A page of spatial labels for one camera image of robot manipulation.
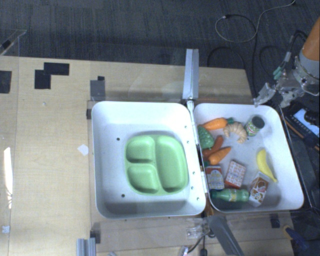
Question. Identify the green bottle with yellow label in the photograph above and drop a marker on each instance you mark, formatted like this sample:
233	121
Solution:
230	195

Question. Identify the green can with black lid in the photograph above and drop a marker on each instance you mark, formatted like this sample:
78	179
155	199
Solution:
253	127

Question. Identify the white plastic tray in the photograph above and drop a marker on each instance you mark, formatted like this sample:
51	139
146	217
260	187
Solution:
282	155
112	175

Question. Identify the orange sausage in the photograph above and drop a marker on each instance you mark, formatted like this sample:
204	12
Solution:
217	145

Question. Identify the beige croissant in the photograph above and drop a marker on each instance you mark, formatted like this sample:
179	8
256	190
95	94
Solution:
236	130

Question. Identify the green grapes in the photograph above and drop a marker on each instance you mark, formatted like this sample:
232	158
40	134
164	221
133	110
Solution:
205	138

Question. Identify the brown and white carton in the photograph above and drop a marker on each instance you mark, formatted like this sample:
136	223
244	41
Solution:
258	191

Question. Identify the orange patterned carton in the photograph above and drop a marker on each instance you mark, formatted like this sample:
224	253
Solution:
235	174

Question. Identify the yellow banana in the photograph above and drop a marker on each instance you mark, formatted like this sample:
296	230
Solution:
263	162

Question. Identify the orange carrot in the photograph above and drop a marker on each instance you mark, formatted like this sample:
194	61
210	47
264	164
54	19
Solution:
220	155
215	124

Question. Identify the orange and blue carton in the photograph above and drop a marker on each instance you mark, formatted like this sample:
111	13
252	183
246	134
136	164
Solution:
215	178

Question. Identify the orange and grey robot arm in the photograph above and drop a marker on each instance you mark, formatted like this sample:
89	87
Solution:
312	41

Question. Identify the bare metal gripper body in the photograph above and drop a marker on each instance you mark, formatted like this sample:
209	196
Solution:
293	85

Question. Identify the green divided plate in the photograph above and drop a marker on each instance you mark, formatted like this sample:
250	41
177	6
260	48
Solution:
170	162

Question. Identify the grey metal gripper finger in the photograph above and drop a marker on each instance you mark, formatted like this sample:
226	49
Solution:
260	96
272	92

